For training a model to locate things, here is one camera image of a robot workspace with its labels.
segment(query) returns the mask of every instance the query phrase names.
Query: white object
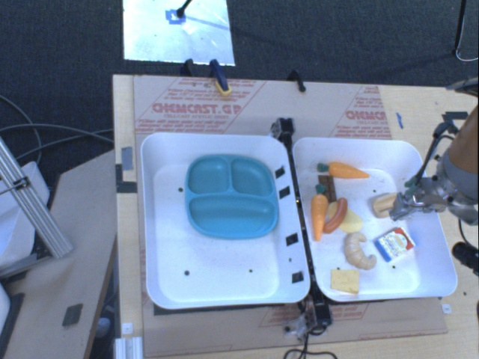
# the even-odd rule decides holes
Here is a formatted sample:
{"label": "white object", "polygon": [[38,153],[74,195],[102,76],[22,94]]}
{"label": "white object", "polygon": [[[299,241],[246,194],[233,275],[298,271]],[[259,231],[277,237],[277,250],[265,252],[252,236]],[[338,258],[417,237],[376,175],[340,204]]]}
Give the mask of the white object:
{"label": "white object", "polygon": [[[29,162],[22,172],[30,180],[43,203],[49,198],[49,189],[35,162]],[[6,189],[0,180],[0,191]],[[0,269],[28,257],[33,248],[35,228],[10,192],[0,195]]]}
{"label": "white object", "polygon": [[226,0],[192,0],[177,22],[171,12],[185,1],[123,0],[125,59],[234,66]]}
{"label": "white object", "polygon": [[[422,165],[418,151],[403,141],[350,138],[302,138],[294,146],[294,159],[308,229],[311,254],[321,291],[335,301],[373,301],[394,298],[422,298],[450,295],[457,275],[436,213],[414,214],[403,221],[374,216],[372,203],[385,193],[404,191],[404,183]],[[376,267],[360,271],[359,293],[346,294],[331,289],[332,269],[354,269],[344,256],[346,233],[336,230],[312,238],[311,198],[318,183],[317,164],[344,162],[370,174],[367,179],[335,178],[336,196],[363,219],[362,244],[367,256],[376,255]],[[387,263],[374,246],[374,239],[394,227],[407,230],[416,246],[407,254]]]}
{"label": "white object", "polygon": [[[257,159],[275,178],[279,217],[255,239],[218,239],[199,233],[185,209],[185,178],[198,157],[234,154]],[[310,278],[287,152],[267,136],[156,133],[141,146],[147,291],[167,309],[302,300]],[[296,234],[296,242],[286,238]]]}
{"label": "white object", "polygon": [[121,333],[122,333],[122,335],[133,334],[133,323],[122,323],[121,324]]}
{"label": "white object", "polygon": [[143,339],[115,339],[115,359],[143,359]]}
{"label": "white object", "polygon": [[452,313],[451,305],[448,303],[441,304],[442,307],[442,312],[444,314],[450,314]]}

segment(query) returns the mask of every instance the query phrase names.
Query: gray carpet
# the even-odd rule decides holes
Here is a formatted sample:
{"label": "gray carpet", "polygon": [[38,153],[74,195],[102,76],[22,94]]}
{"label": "gray carpet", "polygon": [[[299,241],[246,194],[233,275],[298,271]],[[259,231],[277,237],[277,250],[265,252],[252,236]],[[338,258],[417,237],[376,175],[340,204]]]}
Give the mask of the gray carpet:
{"label": "gray carpet", "polygon": [[[306,81],[445,86],[478,75],[477,61],[452,55],[461,0],[227,1],[237,64],[228,77],[286,79],[297,69]],[[477,56],[478,0],[469,0],[462,50]],[[1,95],[35,123],[90,131],[112,127],[113,74],[180,72],[123,59],[122,0],[0,0],[0,55]],[[21,122],[0,102],[0,128]],[[1,135],[16,155],[35,147],[30,129]],[[110,148],[74,141],[45,150],[40,167],[54,185]]]}

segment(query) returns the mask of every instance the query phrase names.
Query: cable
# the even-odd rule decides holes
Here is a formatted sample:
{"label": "cable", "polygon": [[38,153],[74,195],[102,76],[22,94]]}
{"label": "cable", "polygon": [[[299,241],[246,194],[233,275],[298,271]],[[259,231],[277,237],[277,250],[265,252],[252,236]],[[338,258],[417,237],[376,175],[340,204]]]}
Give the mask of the cable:
{"label": "cable", "polygon": [[477,249],[470,241],[467,240],[466,236],[464,235],[463,223],[460,219],[458,220],[458,224],[459,224],[459,232],[461,233],[461,236],[464,239],[464,242],[466,243],[466,245]]}
{"label": "cable", "polygon": [[448,140],[452,140],[452,141],[454,140],[454,137],[451,137],[450,135],[441,135],[440,137],[433,139],[433,141],[431,142],[431,145],[429,146],[429,150],[427,151],[426,158],[424,159],[424,162],[423,162],[421,168],[419,169],[417,174],[414,176],[415,177],[415,185],[419,184],[419,182],[421,181],[421,178],[422,178],[424,172],[426,171],[427,164],[431,160],[431,157],[433,156],[434,151],[438,147],[439,143],[444,138],[447,138]]}
{"label": "cable", "polygon": [[[108,133],[108,132],[113,132],[113,129],[98,130],[98,131],[92,132],[92,133],[95,134],[95,135],[98,135],[100,133]],[[32,153],[38,152],[39,150],[46,149],[47,147],[52,147],[52,146],[55,146],[55,145],[63,144],[64,142],[73,141],[73,140],[76,140],[78,138],[83,138],[83,137],[87,137],[87,136],[88,135],[74,135],[73,137],[62,138],[61,140],[57,140],[57,141],[50,142],[48,144],[44,144],[41,147],[36,147],[35,149],[29,150],[28,152],[23,153],[22,155],[17,156],[15,158],[16,159],[22,159],[22,158],[24,158],[24,157],[26,157],[26,156],[28,156]]]}
{"label": "cable", "polygon": [[13,129],[21,129],[21,128],[52,128],[52,129],[62,129],[62,130],[67,130],[70,132],[77,132],[81,133],[83,135],[89,135],[91,137],[98,138],[99,140],[109,142],[113,144],[113,140],[107,137],[103,137],[101,135],[95,134],[94,132],[87,132],[86,130],[81,130],[77,128],[72,128],[70,126],[64,126],[64,125],[53,125],[50,123],[24,123],[21,125],[12,125],[12,126],[7,126],[6,128],[0,129],[0,132],[6,132],[7,130],[13,130]]}
{"label": "cable", "polygon": [[469,63],[469,62],[472,62],[472,61],[477,61],[479,58],[461,58],[460,57],[459,48],[461,47],[461,41],[463,40],[463,30],[464,30],[464,18],[463,18],[463,22],[461,24],[461,32],[460,32],[460,36],[459,36],[459,42],[457,43],[456,58],[459,61],[462,61],[462,62],[465,62],[465,63]]}
{"label": "cable", "polygon": [[304,344],[302,350],[300,350],[300,349],[287,350],[284,353],[283,359],[287,359],[287,357],[294,352],[299,352],[301,354],[300,356],[298,356],[297,359],[306,359],[306,355],[313,355],[313,356],[330,355],[332,358],[338,359],[338,357],[335,354],[333,354],[332,352],[329,352],[329,351],[322,351],[322,352],[310,352],[310,351],[308,351],[308,340],[309,340],[309,334],[306,335],[305,344]]}
{"label": "cable", "polygon": [[[31,118],[18,105],[14,104],[11,100],[9,100],[5,96],[2,96],[1,94],[0,94],[0,100],[5,102],[6,104],[10,105],[16,111],[18,111],[23,116],[23,118],[25,118],[27,120],[28,123],[33,124],[33,121],[31,120]],[[42,146],[42,140],[40,138],[40,134],[38,133],[38,130],[36,128],[34,128],[33,131],[35,133],[35,137],[37,138],[38,147],[41,147]],[[37,157],[37,165],[40,164],[41,159],[42,159],[42,153],[39,152],[38,157]]]}

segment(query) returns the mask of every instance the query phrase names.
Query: blue divided plate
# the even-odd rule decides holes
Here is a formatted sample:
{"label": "blue divided plate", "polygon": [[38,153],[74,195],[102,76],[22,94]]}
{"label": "blue divided plate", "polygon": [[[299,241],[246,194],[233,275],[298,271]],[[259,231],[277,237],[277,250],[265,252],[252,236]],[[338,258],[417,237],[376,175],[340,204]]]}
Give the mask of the blue divided plate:
{"label": "blue divided plate", "polygon": [[208,236],[257,238],[278,221],[275,182],[256,159],[222,154],[200,157],[189,166],[185,187],[189,222]]}

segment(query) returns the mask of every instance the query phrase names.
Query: metal frame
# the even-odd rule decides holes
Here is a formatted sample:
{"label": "metal frame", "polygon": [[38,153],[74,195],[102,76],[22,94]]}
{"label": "metal frame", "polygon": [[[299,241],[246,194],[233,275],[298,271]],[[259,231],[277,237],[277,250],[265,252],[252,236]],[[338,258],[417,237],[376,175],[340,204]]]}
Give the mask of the metal frame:
{"label": "metal frame", "polygon": [[22,168],[1,137],[0,180],[3,180],[7,186],[7,190],[0,194],[10,192],[13,195],[54,258],[62,258],[73,250],[72,244],[60,231],[49,210],[30,184],[28,177],[24,177]]}

